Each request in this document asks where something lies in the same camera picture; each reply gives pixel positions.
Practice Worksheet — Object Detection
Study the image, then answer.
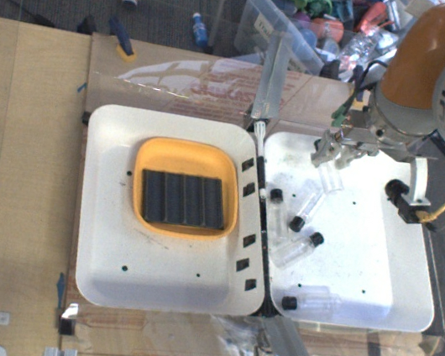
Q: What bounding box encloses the clear plastic storage bin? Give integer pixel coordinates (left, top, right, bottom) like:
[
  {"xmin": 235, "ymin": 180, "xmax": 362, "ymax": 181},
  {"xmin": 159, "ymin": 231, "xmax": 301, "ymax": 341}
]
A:
[{"xmin": 231, "ymin": 0, "xmax": 411, "ymax": 91}]

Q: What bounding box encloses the clear plastic bottle black cap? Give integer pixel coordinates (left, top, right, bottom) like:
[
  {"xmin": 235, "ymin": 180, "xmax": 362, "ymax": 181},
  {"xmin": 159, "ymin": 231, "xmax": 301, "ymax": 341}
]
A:
[
  {"xmin": 260, "ymin": 186, "xmax": 297, "ymax": 249},
  {"xmin": 280, "ymin": 278, "xmax": 346, "ymax": 322},
  {"xmin": 269, "ymin": 223, "xmax": 327, "ymax": 275},
  {"xmin": 286, "ymin": 175, "xmax": 327, "ymax": 237}
]

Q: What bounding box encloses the white plastic tray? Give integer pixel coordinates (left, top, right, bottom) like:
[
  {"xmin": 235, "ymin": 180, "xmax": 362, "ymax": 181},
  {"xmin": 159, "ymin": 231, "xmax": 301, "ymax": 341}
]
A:
[
  {"xmin": 57, "ymin": 98, "xmax": 294, "ymax": 335},
  {"xmin": 233, "ymin": 126, "xmax": 445, "ymax": 345}
]

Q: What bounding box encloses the black ribbed insert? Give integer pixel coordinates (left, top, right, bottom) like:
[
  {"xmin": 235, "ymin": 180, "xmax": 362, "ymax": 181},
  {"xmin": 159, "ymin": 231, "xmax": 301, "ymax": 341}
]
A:
[{"xmin": 133, "ymin": 165, "xmax": 233, "ymax": 236}]

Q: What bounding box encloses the black cylinder on white bracket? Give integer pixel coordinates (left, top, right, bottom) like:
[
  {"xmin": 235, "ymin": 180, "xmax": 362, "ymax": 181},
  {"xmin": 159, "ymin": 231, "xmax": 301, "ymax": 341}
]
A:
[{"xmin": 378, "ymin": 150, "xmax": 441, "ymax": 228}]

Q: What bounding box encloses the blue bottle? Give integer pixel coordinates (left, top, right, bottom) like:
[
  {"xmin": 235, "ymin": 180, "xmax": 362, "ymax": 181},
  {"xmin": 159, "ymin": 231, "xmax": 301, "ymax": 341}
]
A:
[{"xmin": 186, "ymin": 11, "xmax": 214, "ymax": 50}]

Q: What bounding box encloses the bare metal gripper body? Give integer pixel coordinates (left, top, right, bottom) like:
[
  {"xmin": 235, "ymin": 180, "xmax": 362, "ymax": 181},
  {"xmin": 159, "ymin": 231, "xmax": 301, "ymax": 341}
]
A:
[{"xmin": 328, "ymin": 103, "xmax": 414, "ymax": 162}]

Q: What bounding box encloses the orange bowl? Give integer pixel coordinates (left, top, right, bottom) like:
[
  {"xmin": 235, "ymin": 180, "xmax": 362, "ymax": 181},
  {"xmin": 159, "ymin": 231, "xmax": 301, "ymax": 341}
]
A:
[{"xmin": 123, "ymin": 131, "xmax": 251, "ymax": 248}]

